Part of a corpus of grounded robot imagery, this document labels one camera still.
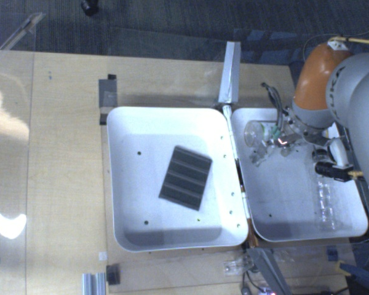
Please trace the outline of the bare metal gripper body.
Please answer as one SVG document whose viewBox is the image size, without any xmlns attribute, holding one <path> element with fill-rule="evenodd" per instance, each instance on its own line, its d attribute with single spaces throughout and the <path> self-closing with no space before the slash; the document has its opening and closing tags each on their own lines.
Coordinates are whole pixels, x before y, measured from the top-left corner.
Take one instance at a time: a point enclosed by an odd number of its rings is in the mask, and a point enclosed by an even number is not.
<svg viewBox="0 0 369 295">
<path fill-rule="evenodd" d="M 301 143 L 309 143 L 325 147 L 328 138 L 323 136 L 323 130 L 298 124 L 282 124 L 276 126 L 276 145 L 278 147 L 292 147 Z"/>
</svg>

